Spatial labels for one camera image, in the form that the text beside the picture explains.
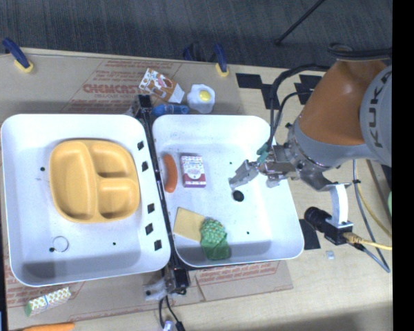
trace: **yellow plate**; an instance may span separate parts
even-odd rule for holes
[[[130,153],[103,140],[77,139],[50,155],[50,190],[58,212],[74,222],[124,219],[139,205],[138,174]]]

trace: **white object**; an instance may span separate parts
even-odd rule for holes
[[[131,153],[141,192],[134,214],[108,223],[75,223],[57,212],[49,158],[58,143],[71,138],[107,139]],[[1,147],[10,267],[20,282],[33,287],[72,283],[157,271],[168,263],[166,224],[138,120],[127,115],[18,114],[3,122]]]
[[[201,114],[211,113],[215,104],[215,91],[203,84],[192,85],[187,94],[187,104]]]
[[[256,158],[270,126],[259,117],[244,115],[164,115],[153,124],[159,167],[166,180],[162,158],[171,154],[176,163],[182,154],[202,156],[205,188],[185,188],[178,172],[172,194],[165,192],[171,226],[178,207],[220,221],[227,232],[228,259],[206,259],[199,242],[174,234],[175,249],[189,266],[204,268],[238,263],[292,259],[302,253],[304,237],[287,180],[275,188],[259,175],[238,188],[244,200],[233,199],[228,178],[244,159]]]

